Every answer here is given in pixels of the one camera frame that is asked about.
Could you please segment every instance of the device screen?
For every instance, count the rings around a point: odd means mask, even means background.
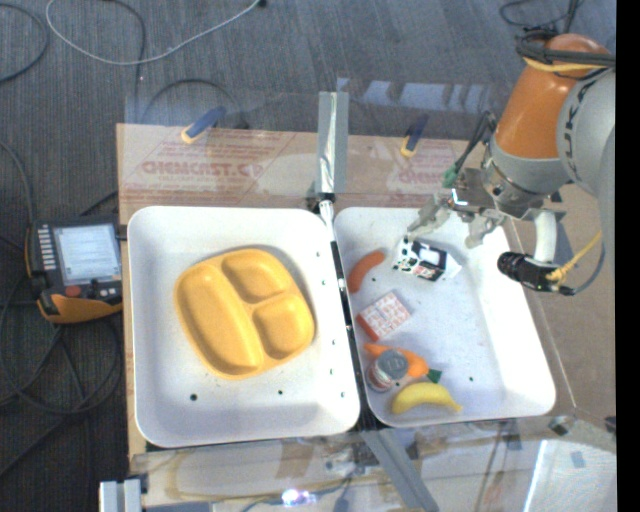
[[[120,256],[113,224],[56,227],[53,234],[66,286],[120,278]]]

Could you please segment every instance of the white tray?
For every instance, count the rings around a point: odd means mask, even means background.
[[[161,447],[332,435],[360,403],[327,228],[304,210],[144,208],[128,227],[135,417]],[[221,252],[278,256],[316,322],[311,345],[256,377],[214,376],[191,349],[173,305],[176,279]]]
[[[468,225],[455,214],[437,231],[420,237],[448,251],[462,265],[452,279],[431,282],[392,269],[391,254],[417,218],[415,209],[347,208],[336,216],[335,230],[345,275],[367,253],[386,250],[387,259],[371,270],[349,296],[353,317],[389,291],[409,309],[411,318],[378,343],[412,350],[463,406],[460,413],[442,406],[418,406],[401,415],[390,411],[400,389],[378,393],[367,388],[371,410],[393,427],[543,415],[556,391],[522,286],[497,269],[509,250],[504,231],[487,235],[467,249]],[[372,358],[362,349],[370,341],[355,323],[363,371]],[[405,385],[411,379],[404,378]]]

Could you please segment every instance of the orange carrot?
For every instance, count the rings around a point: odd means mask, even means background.
[[[424,360],[424,358],[420,357],[415,352],[411,352],[411,350],[389,347],[388,345],[381,345],[380,343],[364,343],[363,347],[367,352],[375,357],[379,357],[383,352],[387,350],[397,350],[407,358],[407,362],[409,363],[409,369],[407,370],[407,373],[411,377],[422,377],[429,373],[429,365]]]
[[[373,251],[362,257],[353,267],[347,278],[347,288],[350,293],[356,293],[362,286],[364,276],[373,267],[380,265],[384,261],[385,254],[382,251]]]

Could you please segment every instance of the can lid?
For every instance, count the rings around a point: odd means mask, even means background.
[[[407,374],[409,362],[402,352],[390,349],[385,350],[376,361],[378,367],[392,379],[401,379]]]

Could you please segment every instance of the yellow divided plate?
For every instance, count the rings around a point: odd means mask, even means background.
[[[174,288],[180,324],[216,375],[244,379],[286,363],[313,340],[309,306],[278,258],[241,249],[202,261]]]

